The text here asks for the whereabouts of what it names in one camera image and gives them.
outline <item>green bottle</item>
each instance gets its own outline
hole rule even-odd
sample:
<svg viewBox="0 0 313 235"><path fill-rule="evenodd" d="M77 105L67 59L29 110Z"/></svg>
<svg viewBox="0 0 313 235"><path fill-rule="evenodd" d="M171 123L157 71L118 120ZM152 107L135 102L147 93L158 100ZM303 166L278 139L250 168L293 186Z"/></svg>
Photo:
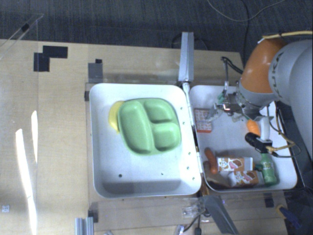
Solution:
<svg viewBox="0 0 313 235"><path fill-rule="evenodd" d="M262 174L264 182L267 186L275 185L277 183L277 178L275 177L273 161L269 157L268 153L261 153L261 156L261 165L263 167Z"/></svg>

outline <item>green plate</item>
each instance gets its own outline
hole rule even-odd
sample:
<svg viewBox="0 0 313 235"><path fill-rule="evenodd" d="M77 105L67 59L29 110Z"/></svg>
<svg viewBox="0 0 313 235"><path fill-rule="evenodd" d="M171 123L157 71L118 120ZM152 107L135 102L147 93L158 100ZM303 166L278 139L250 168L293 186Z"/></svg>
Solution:
<svg viewBox="0 0 313 235"><path fill-rule="evenodd" d="M118 127L125 145L140 155L171 151L181 142L175 110L160 98L126 101L118 111Z"/></svg>

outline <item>carrot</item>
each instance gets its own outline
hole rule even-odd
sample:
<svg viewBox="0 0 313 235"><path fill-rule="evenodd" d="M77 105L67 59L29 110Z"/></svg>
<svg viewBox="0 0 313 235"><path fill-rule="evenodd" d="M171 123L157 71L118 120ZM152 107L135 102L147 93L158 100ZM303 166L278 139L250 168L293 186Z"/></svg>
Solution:
<svg viewBox="0 0 313 235"><path fill-rule="evenodd" d="M213 152L209 148L206 148L204 150L204 154L207 157L207 159L209 160L210 172L212 174L217 174L218 173L218 166L217 166L217 161L216 161L216 158L215 158Z"/></svg>
<svg viewBox="0 0 313 235"><path fill-rule="evenodd" d="M249 132L258 135L259 137L261 136L259 126L255 121L249 119L246 123L246 126L248 127Z"/></svg>

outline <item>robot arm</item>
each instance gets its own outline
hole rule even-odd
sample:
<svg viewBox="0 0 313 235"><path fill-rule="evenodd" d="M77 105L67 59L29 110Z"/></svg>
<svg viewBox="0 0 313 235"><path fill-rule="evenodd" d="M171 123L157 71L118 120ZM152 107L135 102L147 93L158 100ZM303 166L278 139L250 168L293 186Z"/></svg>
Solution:
<svg viewBox="0 0 313 235"><path fill-rule="evenodd" d="M312 158L312 40L263 40L251 54L236 101L252 120L272 101L290 105Z"/></svg>

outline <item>orange object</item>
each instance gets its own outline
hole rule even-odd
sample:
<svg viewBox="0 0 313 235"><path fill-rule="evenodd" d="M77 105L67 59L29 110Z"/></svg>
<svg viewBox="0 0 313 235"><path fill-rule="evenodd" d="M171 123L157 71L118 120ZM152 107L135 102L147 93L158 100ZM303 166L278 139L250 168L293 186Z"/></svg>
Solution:
<svg viewBox="0 0 313 235"><path fill-rule="evenodd" d="M215 158L213 152L209 148L206 148L204 150L204 154L207 157L207 159L209 160L210 172L212 174L217 174L218 173L218 166L217 166L217 161L216 161L216 158Z"/></svg>
<svg viewBox="0 0 313 235"><path fill-rule="evenodd" d="M246 123L246 126L248 127L249 132L252 132L252 133L258 135L259 137L261 136L259 126L255 121L252 121L249 119Z"/></svg>
<svg viewBox="0 0 313 235"><path fill-rule="evenodd" d="M281 39L263 40L253 50L241 78L242 86L255 93L272 93L268 82L269 66L275 54L287 43Z"/></svg>

